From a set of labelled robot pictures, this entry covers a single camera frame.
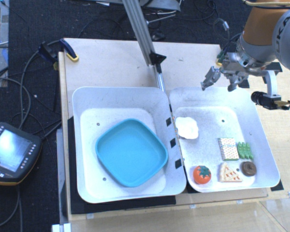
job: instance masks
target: black floor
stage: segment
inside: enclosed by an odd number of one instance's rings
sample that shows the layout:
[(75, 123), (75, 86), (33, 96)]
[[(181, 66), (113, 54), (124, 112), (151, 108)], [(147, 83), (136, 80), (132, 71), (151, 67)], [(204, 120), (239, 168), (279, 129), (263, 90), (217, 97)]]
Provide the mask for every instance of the black floor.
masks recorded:
[[(9, 78), (20, 81), (30, 57), (42, 42), (64, 37), (135, 40), (122, 5), (104, 6), (80, 0), (10, 0)], [(228, 22), (230, 36), (240, 33), (251, 8), (241, 0), (182, 0), (175, 17), (149, 24), (150, 33), (164, 42), (220, 44), (227, 42), (220, 18)], [(157, 9), (143, 9), (148, 21), (163, 17)], [(57, 43), (51, 48), (58, 52)], [(26, 69), (24, 86), (32, 105), (23, 130), (44, 137), (61, 119), (58, 72), (51, 62), (36, 57)], [(24, 109), (28, 99), (24, 94)], [(19, 86), (9, 82), (0, 88), (0, 122), (20, 124)], [(30, 175), (20, 184), (23, 231), (48, 232), (59, 223), (56, 131), (43, 141), (41, 156)], [(13, 212), (15, 187), (0, 186), (0, 223)], [(3, 226), (2, 232), (20, 231), (20, 212)]]

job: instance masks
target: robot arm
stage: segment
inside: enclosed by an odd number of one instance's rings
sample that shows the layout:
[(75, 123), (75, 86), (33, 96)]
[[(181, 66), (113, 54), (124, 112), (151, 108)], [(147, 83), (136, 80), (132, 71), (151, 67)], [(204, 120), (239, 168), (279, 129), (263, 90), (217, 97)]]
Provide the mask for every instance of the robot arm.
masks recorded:
[[(287, 110), (290, 106), (285, 106), (286, 103), (276, 93), (276, 75), (274, 71), (267, 71), (266, 66), (278, 59), (290, 69), (290, 0), (244, 1), (254, 7), (236, 42), (236, 52), (230, 53), (227, 49), (220, 52), (217, 64), (221, 67), (211, 67), (201, 82), (202, 89), (214, 84), (221, 73), (230, 81), (228, 91), (236, 89), (249, 75), (263, 76), (268, 87), (267, 94), (253, 94), (252, 100), (267, 109)], [(288, 9), (277, 6), (281, 4)]]

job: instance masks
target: toy pizza slice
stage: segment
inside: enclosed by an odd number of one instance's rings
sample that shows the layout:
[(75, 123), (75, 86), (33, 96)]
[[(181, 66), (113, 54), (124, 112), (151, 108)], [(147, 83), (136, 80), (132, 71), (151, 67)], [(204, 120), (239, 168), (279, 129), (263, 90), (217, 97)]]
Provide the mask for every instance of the toy pizza slice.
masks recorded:
[(219, 174), (220, 182), (242, 182), (237, 172), (231, 169), (226, 162), (224, 162), (220, 167)]

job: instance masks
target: toy tomato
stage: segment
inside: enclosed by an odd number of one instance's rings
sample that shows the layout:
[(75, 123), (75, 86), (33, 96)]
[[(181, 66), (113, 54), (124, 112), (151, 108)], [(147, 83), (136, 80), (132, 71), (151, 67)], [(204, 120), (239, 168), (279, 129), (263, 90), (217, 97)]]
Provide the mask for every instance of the toy tomato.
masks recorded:
[(205, 166), (197, 166), (193, 170), (193, 179), (197, 184), (206, 184), (211, 180), (212, 173)]

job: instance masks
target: display screen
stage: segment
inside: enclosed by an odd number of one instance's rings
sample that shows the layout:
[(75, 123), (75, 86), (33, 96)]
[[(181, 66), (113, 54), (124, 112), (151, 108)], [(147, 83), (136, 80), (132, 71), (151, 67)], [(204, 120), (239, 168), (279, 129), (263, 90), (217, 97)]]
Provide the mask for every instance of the display screen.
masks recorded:
[(0, 166), (16, 172), (30, 145), (31, 141), (4, 130), (0, 135)]

